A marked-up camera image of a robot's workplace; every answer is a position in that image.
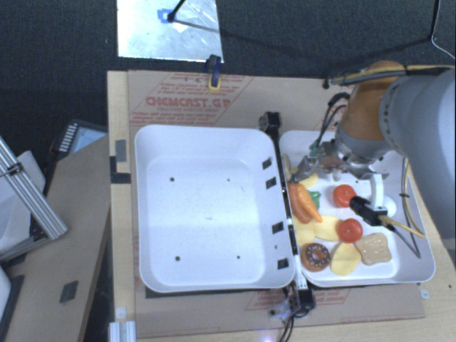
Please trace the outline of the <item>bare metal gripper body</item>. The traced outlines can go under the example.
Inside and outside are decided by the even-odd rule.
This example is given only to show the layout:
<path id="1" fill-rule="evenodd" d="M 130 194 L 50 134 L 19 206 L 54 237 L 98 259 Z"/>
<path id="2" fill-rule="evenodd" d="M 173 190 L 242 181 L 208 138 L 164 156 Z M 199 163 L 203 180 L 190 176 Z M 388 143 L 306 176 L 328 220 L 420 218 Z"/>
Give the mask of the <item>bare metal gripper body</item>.
<path id="1" fill-rule="evenodd" d="M 339 170 L 354 177 L 370 177 L 372 160 L 365 159 L 338 142 L 323 142 L 317 150 L 317 162 L 324 170 Z"/>

